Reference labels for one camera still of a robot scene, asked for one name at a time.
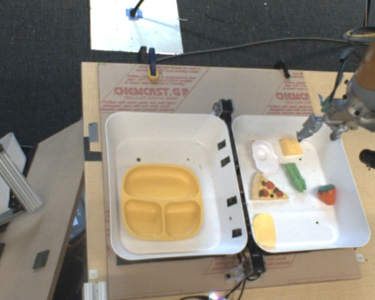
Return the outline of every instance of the yellow plate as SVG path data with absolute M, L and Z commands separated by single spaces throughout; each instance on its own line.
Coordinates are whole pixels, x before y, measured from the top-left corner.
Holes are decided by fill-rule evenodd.
M 199 179 L 172 164 L 133 166 L 122 179 L 121 209 L 126 229 L 139 239 L 189 239 L 203 223 Z

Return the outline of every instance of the yellow cheese block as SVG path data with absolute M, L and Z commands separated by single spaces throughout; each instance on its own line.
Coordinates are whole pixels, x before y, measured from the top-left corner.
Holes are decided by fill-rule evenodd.
M 257 243 L 264 248 L 274 248 L 276 232 L 273 217 L 268 213 L 260 213 L 252 222 Z
M 284 156 L 297 156 L 303 154 L 303 150 L 296 139 L 290 139 L 288 137 L 282 138 L 279 143 L 281 144 Z

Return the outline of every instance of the pizza slice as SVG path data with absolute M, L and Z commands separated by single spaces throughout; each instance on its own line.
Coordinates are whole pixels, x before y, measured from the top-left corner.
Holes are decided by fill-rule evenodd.
M 275 184 L 257 172 L 251 184 L 251 200 L 289 199 Z

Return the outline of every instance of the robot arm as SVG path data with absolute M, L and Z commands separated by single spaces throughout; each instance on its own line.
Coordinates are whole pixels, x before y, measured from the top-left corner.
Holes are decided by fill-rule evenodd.
M 349 40 L 351 40 L 350 37 L 353 37 L 352 33 L 349 31 L 346 34 Z M 330 138 L 332 141 L 339 139 L 343 132 L 356 130 L 358 127 L 375 133 L 375 33 L 357 34 L 353 40 L 371 43 L 347 84 L 346 94 L 342 99 L 334 98 L 334 91 L 340 83 L 340 72 L 334 91 L 327 99 L 321 101 L 323 116 L 310 115 L 303 124 L 303 128 L 297 132 L 298 141 L 316 133 L 323 124 L 327 124 L 331 128 Z M 369 168 L 375 169 L 375 151 L 363 150 L 360 160 Z

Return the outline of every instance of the toy pizza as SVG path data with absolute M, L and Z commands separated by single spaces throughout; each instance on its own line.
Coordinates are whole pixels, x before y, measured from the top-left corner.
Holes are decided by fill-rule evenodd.
M 251 184 L 251 200 L 281 200 L 289 199 L 275 184 L 257 172 Z

